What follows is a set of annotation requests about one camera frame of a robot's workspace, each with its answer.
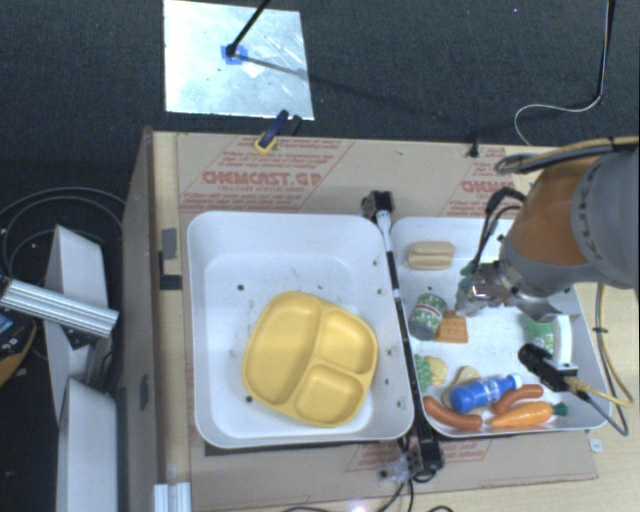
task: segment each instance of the white plastic tray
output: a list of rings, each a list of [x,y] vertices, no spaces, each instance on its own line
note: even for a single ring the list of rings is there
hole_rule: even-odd
[[[398,265],[398,278],[402,290],[407,317],[411,315],[418,297],[426,292],[442,297],[449,306],[455,307],[455,293],[460,281],[460,270],[473,258],[478,247],[482,220],[457,218],[417,218],[406,217],[399,220],[392,229],[392,240]],[[506,234],[512,221],[501,220],[494,237],[487,244],[482,262],[498,257],[500,234]],[[409,246],[414,242],[446,241],[455,246],[453,263],[446,270],[414,270],[407,262]],[[574,337],[573,362],[579,367],[579,376],[598,389],[606,389],[604,379],[591,341],[589,329],[580,308],[575,290],[552,297],[553,304],[563,313],[571,315]],[[473,366],[483,377],[518,373],[525,384],[539,383],[539,379],[529,373],[518,360],[518,350],[526,342],[523,324],[524,316],[515,307],[485,308],[476,316],[467,319],[468,343],[442,343],[420,341],[411,338],[414,354],[441,358],[449,367],[443,386],[422,390],[441,401],[443,392],[449,387],[462,366]],[[495,430],[486,423],[477,432],[461,431],[444,425],[427,415],[429,422],[440,433],[448,437],[477,437],[512,435],[555,430],[593,429],[604,424],[602,416],[589,404],[571,393],[554,393],[545,389],[541,400],[556,404],[564,402],[569,413],[543,425],[505,431]],[[609,402],[598,399],[599,405],[611,410]],[[483,419],[491,417],[485,411]]]
[[[382,236],[356,216],[207,212],[189,225],[195,420],[223,448],[395,439],[413,406]],[[355,418],[314,427],[247,401],[242,358],[275,295],[297,290],[360,316],[379,357]]]

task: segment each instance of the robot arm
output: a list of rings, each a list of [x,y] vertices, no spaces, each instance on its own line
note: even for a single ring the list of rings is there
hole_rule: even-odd
[[[541,320],[547,297],[577,282],[638,294],[637,139],[601,157],[547,167],[505,237],[499,260],[460,283],[456,309],[515,305]]]

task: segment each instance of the white cable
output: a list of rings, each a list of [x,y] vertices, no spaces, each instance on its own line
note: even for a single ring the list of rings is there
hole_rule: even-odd
[[[595,99],[591,103],[589,103],[589,105],[581,108],[559,107],[557,105],[548,105],[546,103],[532,103],[531,105],[525,105],[524,107],[521,107],[520,109],[518,109],[515,116],[513,117],[513,126],[515,127],[516,132],[518,133],[518,137],[520,137],[522,142],[524,142],[527,146],[531,146],[532,144],[522,134],[522,132],[520,131],[520,128],[518,127],[518,117],[525,110],[528,110],[530,108],[546,108],[549,110],[557,110],[559,112],[570,112],[572,114],[581,114],[582,112],[586,112],[587,110],[592,109],[602,100],[602,95],[604,94],[604,75],[607,68],[607,53],[609,52],[609,15],[610,15],[609,1],[607,1],[607,9],[605,11],[605,18],[604,18],[604,43],[602,45],[602,62],[600,67],[600,83],[598,84],[598,95],[595,97]]]

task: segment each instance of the cardboard box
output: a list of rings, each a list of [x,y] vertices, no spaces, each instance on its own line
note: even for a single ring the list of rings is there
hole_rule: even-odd
[[[188,222],[208,209],[356,215],[371,190],[391,190],[394,219],[482,216],[513,185],[493,164],[516,148],[282,138],[271,154],[237,135],[147,130],[124,219],[128,495],[149,510],[153,484],[190,481],[193,510],[239,510],[390,496],[379,468],[395,442],[247,452],[207,447],[193,423]],[[519,185],[526,186],[527,180]],[[452,441],[445,468],[416,492],[596,478],[583,432]]]

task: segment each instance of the wooden block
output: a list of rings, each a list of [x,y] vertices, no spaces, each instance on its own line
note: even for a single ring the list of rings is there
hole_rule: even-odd
[[[416,270],[442,270],[451,266],[454,251],[449,242],[416,242],[409,246],[407,260]]]
[[[456,315],[455,311],[447,311],[442,316],[440,327],[434,341],[446,343],[468,343],[467,319]]]

